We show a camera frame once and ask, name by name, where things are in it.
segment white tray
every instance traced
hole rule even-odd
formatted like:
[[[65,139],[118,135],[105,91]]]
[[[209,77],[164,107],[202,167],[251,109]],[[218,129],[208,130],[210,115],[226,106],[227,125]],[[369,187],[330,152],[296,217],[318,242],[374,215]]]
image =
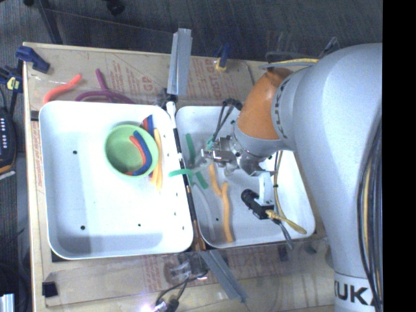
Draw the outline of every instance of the white tray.
[[[117,175],[104,152],[109,131],[150,114],[162,136],[163,188]],[[165,254],[193,238],[169,115],[150,105],[52,101],[40,111],[47,231],[65,259]]]
[[[221,107],[183,107],[176,115],[176,124],[183,152],[185,166],[189,166],[189,150],[186,134],[190,133],[196,156],[205,148],[206,140],[214,133]],[[234,110],[223,128],[219,137],[232,135],[232,120],[236,120],[238,111]],[[274,159],[265,163],[269,170],[273,170]],[[201,171],[204,180],[210,184],[208,170]],[[211,188],[203,189],[194,177],[195,185],[192,187],[192,196],[195,203],[196,216],[204,240],[215,248],[228,248],[233,246],[247,246],[270,242],[284,241],[285,237],[278,225],[270,220],[260,220],[252,214],[241,200],[244,189],[252,189],[259,193],[259,179],[250,177],[242,170],[236,170],[232,175],[225,177],[224,169],[216,166],[218,185],[227,181],[229,183],[228,196],[230,202],[230,224],[234,236],[233,242],[227,242],[223,229],[222,200]],[[307,235],[302,235],[287,224],[285,227],[292,239],[306,238],[315,231],[315,219],[305,191],[294,154],[285,151],[280,164],[279,200],[287,218],[302,226]]]

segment green bowl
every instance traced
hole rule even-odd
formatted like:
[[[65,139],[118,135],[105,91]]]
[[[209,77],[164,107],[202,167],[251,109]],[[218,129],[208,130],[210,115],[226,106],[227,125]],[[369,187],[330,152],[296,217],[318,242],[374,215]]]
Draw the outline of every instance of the green bowl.
[[[134,131],[138,131],[148,145],[151,153],[151,166],[141,175],[127,175],[142,167],[143,159],[137,147],[129,140]],[[105,140],[105,155],[109,164],[125,177],[141,178],[148,176],[159,160],[156,141],[143,128],[135,125],[119,125],[111,130]]]

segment gray carpet floor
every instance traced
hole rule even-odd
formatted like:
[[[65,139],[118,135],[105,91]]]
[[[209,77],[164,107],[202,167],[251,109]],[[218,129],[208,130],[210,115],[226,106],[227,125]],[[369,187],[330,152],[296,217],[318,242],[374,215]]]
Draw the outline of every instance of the gray carpet floor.
[[[169,53],[172,33],[192,29],[192,54],[212,56],[225,41],[231,58],[265,60],[270,51],[317,56],[333,37],[339,47],[382,42],[384,0],[121,0],[112,16],[103,1],[49,0],[64,44]],[[0,3],[0,67],[15,66],[22,42],[51,43],[39,12],[22,0]],[[6,92],[7,105],[11,94]],[[25,151],[23,101],[14,123]],[[0,263],[18,268],[16,176],[0,180]],[[8,275],[8,286],[18,279]],[[4,287],[0,272],[0,291]]]

